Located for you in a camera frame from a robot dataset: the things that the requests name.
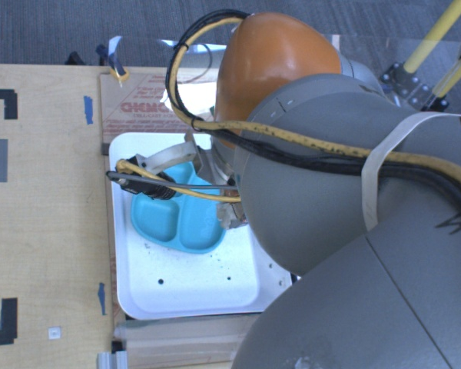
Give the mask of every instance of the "white strap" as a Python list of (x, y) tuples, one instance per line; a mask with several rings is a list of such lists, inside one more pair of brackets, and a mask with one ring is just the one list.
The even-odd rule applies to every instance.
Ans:
[(384, 163), (386, 156), (419, 124), (439, 116), (461, 117), (461, 115), (444, 114), (441, 112), (419, 112), (410, 115), (402, 120), (394, 130), (392, 130), (387, 137), (370, 152), (362, 168), (361, 175), (363, 219), (368, 231), (372, 230), (377, 225), (377, 187), (379, 169)]

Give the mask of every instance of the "gray carpet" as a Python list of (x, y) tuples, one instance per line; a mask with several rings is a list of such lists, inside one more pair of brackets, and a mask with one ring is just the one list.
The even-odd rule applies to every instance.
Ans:
[[(221, 8), (292, 15), (324, 35), (341, 35), (342, 53), (382, 73), (406, 59), (453, 0), (0, 0), (0, 63), (64, 64), (76, 51), (98, 65), (97, 45), (123, 36), (118, 54), (125, 65), (166, 66), (171, 49), (196, 19)], [(225, 44), (222, 29), (204, 41)], [(461, 17), (427, 59), (434, 85), (461, 52)], [(461, 111), (461, 83), (452, 90)]]

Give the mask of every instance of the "yellow cable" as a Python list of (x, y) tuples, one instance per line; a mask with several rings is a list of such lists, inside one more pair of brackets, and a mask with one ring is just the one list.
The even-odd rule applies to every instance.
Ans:
[[(198, 32), (195, 32), (186, 41), (186, 45), (191, 45), (194, 40), (201, 37), (204, 33), (209, 32), (213, 28), (216, 28), (217, 26), (237, 23), (241, 21), (242, 19), (240, 18), (226, 18), (213, 24), (207, 25), (200, 29)], [(185, 53), (186, 50), (183, 48), (177, 51), (177, 54), (174, 56), (174, 64), (172, 66), (171, 72), (169, 73), (169, 89), (167, 91), (171, 94), (173, 100), (176, 100), (177, 71), (181, 65), (181, 61)], [(346, 155), (355, 158), (366, 158), (371, 152), (370, 149), (342, 145), (335, 142), (322, 141), (316, 138), (307, 137), (306, 135), (294, 133), (292, 131), (250, 121), (202, 121), (196, 119), (193, 121), (190, 117), (186, 116), (182, 111), (177, 109), (177, 106), (175, 106), (173, 110), (179, 119), (181, 119), (187, 125), (192, 126), (193, 128), (211, 131), (221, 129), (252, 131), (258, 134), (269, 135), (271, 137), (276, 137), (287, 142), (302, 145), (306, 148), (312, 148), (330, 154)], [(426, 155), (401, 153), (397, 151), (392, 151), (389, 153), (386, 157), (386, 160), (430, 168), (434, 171), (438, 171), (447, 176), (450, 176), (461, 184), (461, 166), (452, 163), (451, 161)]]
[[(132, 164), (129, 161), (124, 160), (124, 159), (118, 160), (118, 162), (116, 163), (116, 170), (122, 174), (124, 173), (131, 174), (132, 172), (136, 172), (137, 174), (141, 176), (145, 176), (146, 178), (152, 178), (152, 179), (157, 179), (159, 181), (165, 181), (160, 176), (154, 175), (146, 171), (145, 169), (140, 168), (137, 165)], [(187, 188), (171, 187), (171, 189), (178, 193), (192, 195), (193, 197), (203, 198), (206, 200), (220, 201), (220, 202), (240, 202), (240, 197), (228, 197), (225, 195), (205, 194), (205, 193), (200, 193), (199, 191), (194, 191), (194, 190), (190, 190)]]

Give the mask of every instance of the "black tape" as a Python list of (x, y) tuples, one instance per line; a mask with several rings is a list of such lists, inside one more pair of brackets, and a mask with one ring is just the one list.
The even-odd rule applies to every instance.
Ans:
[(4, 102), (4, 119), (16, 120), (17, 112), (17, 93), (14, 89), (0, 89), (0, 100)]
[(0, 314), (0, 346), (17, 339), (17, 298), (3, 298)]

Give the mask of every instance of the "blue divided tray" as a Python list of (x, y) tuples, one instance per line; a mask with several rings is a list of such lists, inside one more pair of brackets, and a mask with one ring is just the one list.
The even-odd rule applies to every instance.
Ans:
[[(208, 185), (196, 175), (189, 162), (164, 172), (177, 183)], [(219, 194), (218, 190), (198, 191)], [(155, 243), (188, 253), (207, 253), (224, 237), (224, 229), (217, 220), (216, 204), (216, 201), (180, 193), (170, 200), (137, 194), (131, 202), (131, 223), (142, 237)]]

